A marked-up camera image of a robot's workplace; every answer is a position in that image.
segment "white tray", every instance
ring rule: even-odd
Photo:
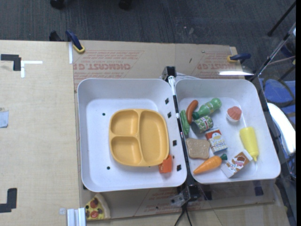
[[[272,138],[269,133],[262,106],[259,101],[255,86],[246,80],[188,80],[178,81],[175,86],[179,111],[186,110],[190,102],[198,100],[198,107],[214,97],[222,101],[220,109],[211,114],[214,122],[213,128],[219,128],[228,149],[225,152],[231,159],[243,148],[239,137],[239,130],[243,127],[252,126],[255,129],[259,156],[257,163],[252,161],[241,172],[232,178],[227,178],[220,169],[207,173],[193,175],[195,180],[202,184],[215,184],[235,181],[261,180],[276,178],[280,173],[280,163]],[[243,114],[238,123],[228,122],[226,119],[227,109],[233,106],[241,108]],[[196,135],[191,129],[187,137],[206,139],[205,134]],[[198,167],[204,161],[201,159],[189,159],[190,170]]]
[[[108,192],[184,183],[187,169],[168,83],[160,79],[86,79],[78,86],[78,102],[81,176],[87,189]],[[171,173],[160,174],[158,166],[125,166],[113,159],[109,147],[110,118],[118,110],[131,108],[154,110],[164,117],[169,151],[174,156]]]

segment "wooden surface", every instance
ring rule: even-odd
[[[25,78],[0,61],[0,107],[9,111],[0,129],[0,203],[9,188],[18,190],[17,208],[0,213],[0,225],[65,225],[60,208],[79,207],[68,43],[2,40],[0,54],[43,61],[25,65]]]

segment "gray carpet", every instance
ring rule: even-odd
[[[296,20],[294,8],[272,37],[267,32],[295,0],[0,0],[1,40],[62,39],[71,29],[82,40],[221,44],[250,53],[245,66],[258,69]]]

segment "yellow divided plate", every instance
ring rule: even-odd
[[[169,153],[166,122],[153,110],[126,109],[114,113],[109,142],[113,158],[128,166],[159,165]]]

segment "table top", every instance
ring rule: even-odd
[[[165,66],[174,65],[179,73],[200,76],[205,72],[215,76],[216,70],[227,67],[212,64],[210,59],[219,61],[226,55],[236,54],[234,47],[222,45],[82,43],[86,52],[79,55],[74,50],[71,52],[67,42],[0,42],[0,54],[19,55],[22,61],[42,61],[25,64],[24,78],[20,71],[13,70],[12,61],[0,61],[0,108],[9,113],[7,128],[0,129],[0,203],[6,202],[8,189],[17,188],[16,208],[0,214],[2,225],[65,225],[65,215],[60,210],[82,207],[93,195],[83,190],[80,176],[76,100],[80,81],[87,76],[159,78]],[[228,69],[233,68],[239,70],[237,65]],[[254,200],[254,196],[244,195],[238,199],[240,203],[229,205],[229,198],[219,193],[223,185],[213,186],[216,200],[193,205],[189,212],[192,224],[197,225],[201,220],[204,225],[230,225],[237,221],[240,225],[289,225],[274,181],[262,182],[261,187],[264,198],[259,196]],[[101,221],[99,225],[140,225],[142,222],[144,225],[173,225],[176,222],[180,209],[147,211],[150,205],[141,203],[139,211],[137,202],[126,202],[132,193],[105,194],[113,219]],[[135,193],[137,198],[144,199],[158,192]],[[242,202],[248,200],[252,203],[243,205]],[[179,225],[187,223],[183,217]]]

